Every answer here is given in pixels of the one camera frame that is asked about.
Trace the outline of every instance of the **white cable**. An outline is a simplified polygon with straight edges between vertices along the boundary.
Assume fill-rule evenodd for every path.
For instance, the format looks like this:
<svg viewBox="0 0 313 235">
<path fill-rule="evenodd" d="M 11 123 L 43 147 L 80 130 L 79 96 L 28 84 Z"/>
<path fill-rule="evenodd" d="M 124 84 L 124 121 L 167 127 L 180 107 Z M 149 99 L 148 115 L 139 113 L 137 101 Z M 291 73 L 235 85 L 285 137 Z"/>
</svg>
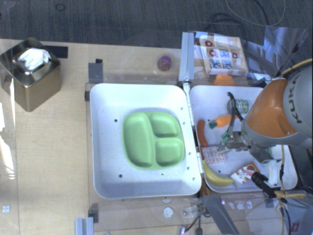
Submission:
<svg viewBox="0 0 313 235">
<path fill-rule="evenodd" d="M 239 16 L 235 11 L 233 11 L 233 10 L 230 8 L 230 6 L 229 6 L 229 4 L 228 4 L 228 0 L 226 0 L 226 5 L 227 5 L 228 9 L 231 11 L 231 13 L 233 13 L 235 16 L 239 17 L 240 19 L 242 19 L 242 20 L 244 20 L 244 21 L 246 21 L 246 22 L 248 22 L 248 23 L 250 23 L 250 24 L 254 24 L 254 25 L 257 25 L 257 26 L 275 26 L 275 25 L 278 25 L 278 24 L 282 21 L 282 19 L 284 18 L 285 11 L 286 11 L 286 0 L 284 0 L 284 10 L 283 10 L 283 15 L 282 15 L 281 19 L 280 19 L 277 23 L 267 25 L 267 24 L 258 24 L 258 23 L 254 23 L 254 22 L 251 22 L 251 21 L 249 21 L 249 20 L 247 20 L 247 19 L 245 19 L 245 18 Z"/>
</svg>

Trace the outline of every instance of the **blue star pattern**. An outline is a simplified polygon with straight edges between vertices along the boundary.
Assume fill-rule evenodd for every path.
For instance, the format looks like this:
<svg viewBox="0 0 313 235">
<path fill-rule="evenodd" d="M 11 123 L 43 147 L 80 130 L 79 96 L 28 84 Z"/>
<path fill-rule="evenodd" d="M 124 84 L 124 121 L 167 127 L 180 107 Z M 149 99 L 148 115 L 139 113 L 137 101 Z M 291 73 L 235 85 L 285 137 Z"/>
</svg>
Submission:
<svg viewBox="0 0 313 235">
<path fill-rule="evenodd" d="M 220 69 L 222 68 L 220 62 L 218 60 L 210 60 L 210 64 L 211 64 L 211 67 L 213 69 Z"/>
<path fill-rule="evenodd" d="M 233 64 L 231 61 L 223 61 L 224 69 L 231 70 L 234 68 Z"/>
<path fill-rule="evenodd" d="M 227 50 L 221 50 L 221 49 L 220 49 L 220 57 L 230 58 L 228 51 Z"/>
</svg>

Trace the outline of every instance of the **gray floor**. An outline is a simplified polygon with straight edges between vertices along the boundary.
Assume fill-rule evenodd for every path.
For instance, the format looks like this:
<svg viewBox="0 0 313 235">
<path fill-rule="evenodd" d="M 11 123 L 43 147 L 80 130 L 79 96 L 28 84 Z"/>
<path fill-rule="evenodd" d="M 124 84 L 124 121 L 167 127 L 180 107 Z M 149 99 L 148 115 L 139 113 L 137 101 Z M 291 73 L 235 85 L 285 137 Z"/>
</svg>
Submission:
<svg viewBox="0 0 313 235">
<path fill-rule="evenodd" d="M 181 32 L 203 30 L 212 22 L 213 14 L 236 18 L 225 0 L 9 1 L 16 2 L 10 11 L 13 39 L 33 36 L 40 41 L 180 47 Z M 278 22 L 283 0 L 258 1 L 269 23 Z M 266 24 L 260 7 L 252 0 L 229 2 L 242 17 Z M 285 16 L 278 26 L 307 28 L 308 46 L 312 47 L 313 0 L 286 0 L 286 4 Z M 253 25 L 236 19 L 246 31 L 255 34 Z"/>
</svg>

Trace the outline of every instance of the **wooden surface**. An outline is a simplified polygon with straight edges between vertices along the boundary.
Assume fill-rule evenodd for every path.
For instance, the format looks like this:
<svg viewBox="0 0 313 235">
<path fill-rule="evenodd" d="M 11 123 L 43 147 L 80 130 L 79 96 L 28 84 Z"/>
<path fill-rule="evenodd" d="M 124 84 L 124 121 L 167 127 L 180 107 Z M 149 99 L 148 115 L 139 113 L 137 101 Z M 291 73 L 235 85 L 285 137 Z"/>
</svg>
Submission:
<svg viewBox="0 0 313 235">
<path fill-rule="evenodd" d="M 42 43 L 67 46 L 68 58 L 60 59 L 62 87 L 57 94 L 31 113 L 16 104 L 20 232 L 22 235 L 72 235 L 75 219 L 86 218 L 89 209 L 84 99 L 88 62 L 103 59 L 108 82 L 121 73 L 124 78 L 133 78 L 138 74 L 139 78 L 146 80 L 163 81 L 168 78 L 174 81 L 179 71 L 180 50 Z M 164 54 L 173 60 L 168 73 L 156 68 L 158 58 Z M 274 217 L 264 223 L 259 234 L 269 234 L 271 226 L 280 233 L 281 219 Z M 250 230 L 249 225 L 253 223 L 259 225 L 258 217 L 252 223 L 238 221 L 236 225 Z M 210 231 L 204 234 L 220 234 L 212 218 L 204 227 Z M 158 228 L 116 230 L 111 231 L 111 235 L 174 235 L 176 230 L 176 225 L 168 224 Z"/>
</svg>

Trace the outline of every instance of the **white tray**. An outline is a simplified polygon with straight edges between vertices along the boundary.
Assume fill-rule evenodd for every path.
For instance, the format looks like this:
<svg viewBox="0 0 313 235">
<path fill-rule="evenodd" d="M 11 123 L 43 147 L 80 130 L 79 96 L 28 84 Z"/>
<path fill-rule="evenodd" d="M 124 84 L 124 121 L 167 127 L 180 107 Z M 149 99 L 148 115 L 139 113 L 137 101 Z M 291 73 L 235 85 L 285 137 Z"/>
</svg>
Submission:
<svg viewBox="0 0 313 235">
<path fill-rule="evenodd" d="M 208 120 L 212 121 L 217 117 L 227 115 L 227 102 L 229 97 L 227 92 L 233 93 L 236 99 L 247 100 L 249 106 L 253 104 L 258 94 L 261 92 L 261 88 L 255 87 L 231 87 L 231 86 L 195 86 L 190 92 L 190 101 L 194 117 L 194 122 L 200 119 L 206 121 L 206 126 L 204 129 L 204 135 L 208 144 L 211 146 L 218 145 L 220 142 L 220 137 L 222 133 L 227 130 L 228 126 L 225 127 L 215 127 L 210 129 L 208 126 Z M 241 123 L 238 119 L 235 120 L 234 130 L 240 131 Z M 284 146 L 285 149 L 285 170 L 283 176 L 283 182 L 286 189 L 292 189 L 297 184 L 297 174 L 294 168 L 294 164 L 291 158 L 291 154 L 288 146 Z M 273 156 L 275 159 L 281 158 L 281 146 L 278 145 L 272 148 Z M 269 176 L 268 164 L 259 164 L 247 151 L 236 152 L 231 150 L 226 153 L 226 161 L 222 163 L 208 164 L 208 166 L 217 174 L 221 176 L 230 176 L 232 173 L 236 172 L 238 169 L 253 161 L 259 167 L 260 172 L 267 177 Z M 277 163 L 278 171 L 281 162 Z M 246 192 L 246 191 L 259 191 L 260 189 L 255 186 L 252 181 L 248 181 L 241 186 L 236 186 L 231 184 L 227 187 L 219 187 L 207 182 L 207 184 L 216 192 L 226 193 L 226 192 Z"/>
<path fill-rule="evenodd" d="M 107 199 L 192 195 L 201 187 L 200 169 L 186 95 L 172 85 L 98 84 L 90 92 L 94 187 Z M 185 157 L 176 166 L 144 170 L 125 156 L 123 119 L 139 111 L 170 113 L 179 121 Z"/>
</svg>

